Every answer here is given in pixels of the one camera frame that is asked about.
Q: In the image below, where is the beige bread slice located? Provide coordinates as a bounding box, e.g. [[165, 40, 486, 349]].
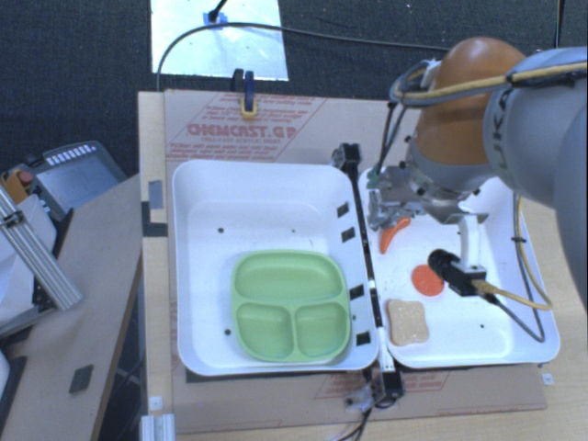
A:
[[384, 298, 431, 347]]

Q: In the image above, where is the white plastic tray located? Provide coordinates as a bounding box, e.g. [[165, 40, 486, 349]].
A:
[[172, 159, 381, 378], [359, 164, 562, 370]]

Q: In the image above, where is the thin black and white rod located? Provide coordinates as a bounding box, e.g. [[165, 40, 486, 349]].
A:
[[345, 163, 388, 339]]

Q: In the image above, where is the black block with thin wires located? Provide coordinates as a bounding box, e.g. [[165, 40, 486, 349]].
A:
[[366, 355, 406, 409], [331, 141, 362, 172]]

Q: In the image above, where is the black cylinder on white bracket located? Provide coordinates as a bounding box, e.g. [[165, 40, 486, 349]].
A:
[[427, 213, 489, 299]]

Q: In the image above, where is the green divided plate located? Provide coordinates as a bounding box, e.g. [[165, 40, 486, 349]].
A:
[[230, 249, 353, 364]]

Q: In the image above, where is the orange carrot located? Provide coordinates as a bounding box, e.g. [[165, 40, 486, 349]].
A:
[[379, 217, 413, 255]]

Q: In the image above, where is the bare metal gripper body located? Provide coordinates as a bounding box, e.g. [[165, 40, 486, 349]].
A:
[[375, 164, 489, 225]]

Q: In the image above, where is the orange round slice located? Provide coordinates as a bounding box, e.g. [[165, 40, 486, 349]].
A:
[[411, 264, 447, 298]]

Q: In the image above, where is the brown cardboard board red print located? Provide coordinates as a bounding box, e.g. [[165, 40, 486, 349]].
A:
[[163, 88, 548, 435]]

